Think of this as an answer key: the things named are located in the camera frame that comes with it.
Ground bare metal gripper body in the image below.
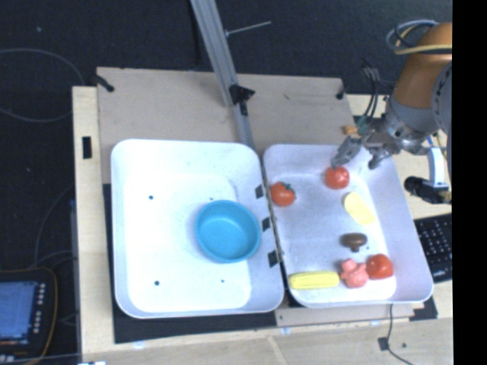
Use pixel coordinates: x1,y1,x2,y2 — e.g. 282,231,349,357
357,118,430,155

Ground red toy tomato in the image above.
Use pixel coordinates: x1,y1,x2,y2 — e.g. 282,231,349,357
324,165,351,190
365,253,395,281
269,181,298,208

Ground pale yellow oval toy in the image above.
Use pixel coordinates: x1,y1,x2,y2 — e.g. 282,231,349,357
342,191,377,227

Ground brown toy mushroom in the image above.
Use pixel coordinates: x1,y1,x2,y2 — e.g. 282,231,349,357
339,232,369,253

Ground white plastic tray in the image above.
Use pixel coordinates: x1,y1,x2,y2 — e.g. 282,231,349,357
262,144,435,309
110,138,286,319

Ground black keyboard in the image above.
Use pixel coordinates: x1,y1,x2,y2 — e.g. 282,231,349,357
413,214,454,284

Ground pink toy figure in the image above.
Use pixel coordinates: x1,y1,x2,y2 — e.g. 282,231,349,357
339,258,370,290

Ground yellow toy corn cob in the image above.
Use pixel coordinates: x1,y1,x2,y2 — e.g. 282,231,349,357
287,270,341,291

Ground blue bowl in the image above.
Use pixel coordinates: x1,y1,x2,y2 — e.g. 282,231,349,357
193,199,263,264

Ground pale wood board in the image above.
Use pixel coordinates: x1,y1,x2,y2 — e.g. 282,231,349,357
96,66,416,327

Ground black cylinder on white bracket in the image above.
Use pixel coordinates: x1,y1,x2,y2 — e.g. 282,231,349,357
403,146,452,205

